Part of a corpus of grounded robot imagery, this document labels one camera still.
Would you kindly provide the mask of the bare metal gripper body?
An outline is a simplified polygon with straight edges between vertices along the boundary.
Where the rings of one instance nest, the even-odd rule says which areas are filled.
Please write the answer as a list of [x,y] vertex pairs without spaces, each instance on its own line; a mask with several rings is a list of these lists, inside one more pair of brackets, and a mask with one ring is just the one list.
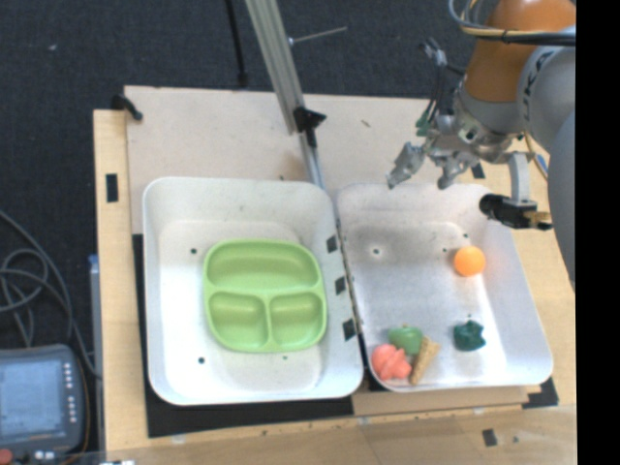
[[431,122],[424,149],[433,157],[469,157],[502,164],[515,137],[490,130],[469,113],[443,114]]

